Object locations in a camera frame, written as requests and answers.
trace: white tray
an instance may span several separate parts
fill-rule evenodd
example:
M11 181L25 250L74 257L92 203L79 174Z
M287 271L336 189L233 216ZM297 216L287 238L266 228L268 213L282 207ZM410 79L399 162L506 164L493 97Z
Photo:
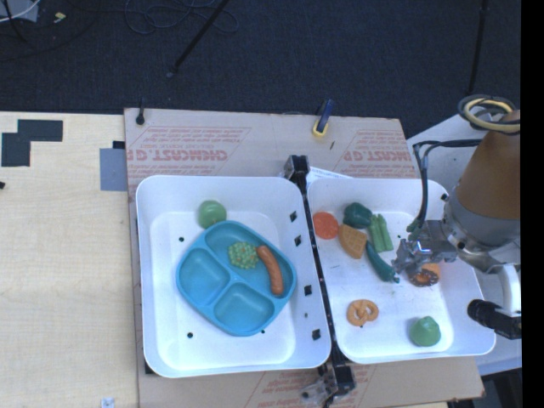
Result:
M216 327L176 287L177 265L204 231L196 222L197 208L209 199L226 207L227 219L278 247L297 271L289 302L263 332L250 337L231 336ZM331 337L295 184L284 178L157 175L140 183L136 207L144 357L154 372L193 377L313 368L327 360Z
M441 219L446 193L429 181L427 219ZM318 178L311 183L308 200L312 213L332 213L339 223L343 209L357 201L381 213L388 223L394 250L382 252L388 263L396 258L406 227L419 212L422 183L419 179ZM338 347L353 362L361 364L415 360L445 356L482 355L490 352L496 336L470 319L467 306L483 299L476 274L468 264L456 260L440 263L440 281L431 287L415 287L401 273L400 283L384 282L366 258L351 258L338 239L316 237L321 266L331 304ZM362 328L347 318L349 304L366 298L377 304L379 316ZM415 320L431 315L440 326L442 338L429 348L411 342L408 330Z

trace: green vegetable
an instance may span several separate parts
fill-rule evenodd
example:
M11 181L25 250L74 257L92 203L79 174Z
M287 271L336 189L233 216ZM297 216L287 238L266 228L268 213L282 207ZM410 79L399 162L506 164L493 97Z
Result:
M372 215L368 232L371 234L372 245L374 245L376 252L393 251L393 242L389 235L388 224L381 213Z
M376 249L372 245L371 241L366 241L366 255L371 261L372 267L377 272L378 276L382 281L394 281L396 283L400 282L400 278L396 275L392 266L389 266L383 258L376 252Z
M377 216L374 214L371 218L371 224L368 226L368 232L371 234L372 245L376 252L382 252L385 248L383 244L382 232L380 231L380 225L377 222Z
M352 202L343 211L343 222L361 230L371 224L372 211L359 202Z
M227 218L227 210L217 201L204 201L198 207L198 224L206 229Z
M393 242L391 241L391 235L389 235L388 223L381 213L377 215L377 223L382 233L383 249L385 251L393 251Z
M431 316L425 316L410 327L410 339L418 346L433 346L440 341L440 326Z
M237 241L229 246L229 260L242 269L254 269L258 255L255 246L246 241Z

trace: yellow clip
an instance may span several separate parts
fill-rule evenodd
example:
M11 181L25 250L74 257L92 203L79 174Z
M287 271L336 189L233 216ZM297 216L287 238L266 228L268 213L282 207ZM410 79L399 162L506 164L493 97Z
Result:
M334 101L327 99L323 101L320 109L317 111L317 115L320 115L320 119L315 121L314 128L312 128L312 133L314 136L321 138L325 135L326 130L329 128L329 116L332 112L332 107L334 106Z
M327 123L323 127L323 130L318 131L317 125L320 123L320 121L321 119L315 120L314 128L312 128L312 133L314 134L314 136L317 136L318 138L322 138L323 136L325 136L326 130L329 128L329 123Z

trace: orange toy food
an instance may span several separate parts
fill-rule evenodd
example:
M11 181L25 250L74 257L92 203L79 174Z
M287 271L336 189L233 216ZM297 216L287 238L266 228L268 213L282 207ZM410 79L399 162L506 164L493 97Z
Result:
M342 248L353 258L361 258L366 246L366 234L358 229L342 224L338 228L338 238Z
M329 212L317 212L312 219L314 231L321 239L334 239L338 235L338 221Z
M266 245L257 246L255 250L269 271L270 290L275 295L281 295L283 293L283 278L281 277L280 265L275 259L274 254Z
M417 287L433 286L440 279L440 267L438 263L425 263L421 272L410 276L410 282Z
M366 322L377 319L379 309L368 299L357 299L348 307L348 321L351 325L363 326Z

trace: toy food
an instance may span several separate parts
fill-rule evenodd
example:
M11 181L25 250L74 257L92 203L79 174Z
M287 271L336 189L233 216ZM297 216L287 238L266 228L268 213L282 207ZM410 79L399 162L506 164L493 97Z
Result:
M379 309L368 299L357 299L348 307L348 321L351 325L363 326L366 322L377 319Z
M224 221L226 218L226 209L217 201L207 200L198 207L198 224L203 229Z
M360 204L352 202L343 210L343 223L358 230L371 224L372 211Z
M433 346L442 334L439 324L431 316L425 316L410 327L410 340L417 346Z
M372 215L368 231L371 234L372 245L374 245L376 252L393 251L393 242L389 235L388 225L381 213Z
M237 241L229 246L230 262L242 269L253 269L258 261L255 246L246 241Z
M433 286L440 279L440 267L438 263L425 263L421 272L410 275L410 282L417 287Z
M275 295L281 295L283 293L283 278L281 277L280 265L275 259L274 254L266 245L257 246L256 251L269 271L270 290Z
M353 258L361 258L367 243L366 234L349 225L338 227L338 239L342 248Z
M372 267L382 281L394 281L396 283L400 282L400 278L395 276L396 272L394 271L393 267L387 264L383 258L379 256L370 241L366 241L366 256L371 261Z
M334 239L338 235L338 221L329 212L317 212L312 220L314 231L321 239Z

